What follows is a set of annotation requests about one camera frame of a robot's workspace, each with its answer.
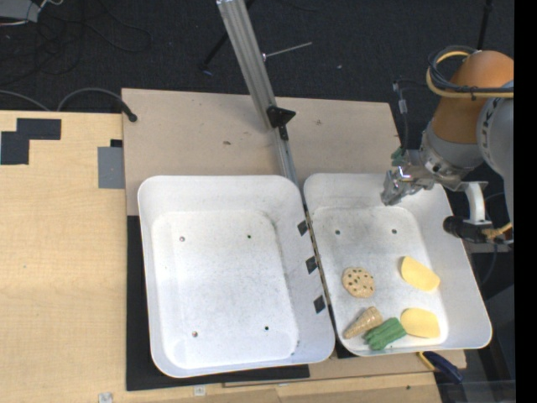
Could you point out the brown cardboard board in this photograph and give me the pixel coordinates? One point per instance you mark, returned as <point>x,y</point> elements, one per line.
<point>201,141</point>

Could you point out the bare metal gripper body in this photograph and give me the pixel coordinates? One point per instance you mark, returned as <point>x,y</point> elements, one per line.
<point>436,170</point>

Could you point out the white plastic tray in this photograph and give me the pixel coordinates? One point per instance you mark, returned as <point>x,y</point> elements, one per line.
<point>377,242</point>
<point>226,284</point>

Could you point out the yellow half-oval slice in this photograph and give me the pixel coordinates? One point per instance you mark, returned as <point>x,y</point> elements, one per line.
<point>418,275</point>
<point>420,323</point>

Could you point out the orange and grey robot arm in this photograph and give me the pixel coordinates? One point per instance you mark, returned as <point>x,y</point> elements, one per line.
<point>461,111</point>

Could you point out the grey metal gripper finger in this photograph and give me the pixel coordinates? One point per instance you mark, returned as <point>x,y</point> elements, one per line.
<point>406,190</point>
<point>388,191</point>

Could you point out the tan chocolate chip biscuit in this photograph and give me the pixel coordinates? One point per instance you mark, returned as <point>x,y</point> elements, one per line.
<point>358,282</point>

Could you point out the black cylinder on white bracket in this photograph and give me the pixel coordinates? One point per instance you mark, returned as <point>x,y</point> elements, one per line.
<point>476,208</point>

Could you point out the green asparagus bundle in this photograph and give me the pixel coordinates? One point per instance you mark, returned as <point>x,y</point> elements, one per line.
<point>384,333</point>

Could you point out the tan ribbed cone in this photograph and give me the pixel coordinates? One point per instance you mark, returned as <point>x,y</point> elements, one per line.
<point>364,322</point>

